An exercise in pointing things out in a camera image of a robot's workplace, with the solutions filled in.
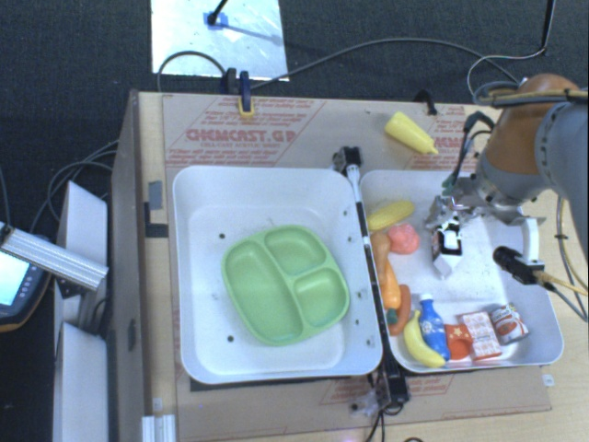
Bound yellow squeeze bottle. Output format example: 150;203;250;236
384;110;440;157

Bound black and white carton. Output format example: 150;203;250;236
430;221;466;281

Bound white plastic tray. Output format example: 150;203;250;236
359;169;566;375
171;164;385;386

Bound red and white carton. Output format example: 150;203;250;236
456;310;503;363

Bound green divided plate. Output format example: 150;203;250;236
221;224;352;347

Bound thin black and white rod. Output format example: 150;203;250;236
346;163;393;373

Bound red carton with yellow stars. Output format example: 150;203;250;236
443;322;476;364

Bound orange carrot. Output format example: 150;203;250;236
369;231;403;324

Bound black block with thin wires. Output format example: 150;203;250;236
332;145;365;171
375;361;411;407

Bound pink ridged toy food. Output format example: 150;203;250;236
387;223;422;256

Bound blue and white bottle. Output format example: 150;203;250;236
417;292;452;363

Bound orange sausage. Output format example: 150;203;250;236
387;284;413;337

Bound yellow toy corn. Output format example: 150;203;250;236
365;199;417;233

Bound black cylinder on white bracket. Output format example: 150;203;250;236
492;216;547;286

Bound yellow banana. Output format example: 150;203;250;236
402;308;447;369

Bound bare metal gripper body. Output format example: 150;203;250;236
442;174;525;223

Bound red and white packet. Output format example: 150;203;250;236
488;302;530;346

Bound brown cardboard board red print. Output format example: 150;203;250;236
161;92;553;432

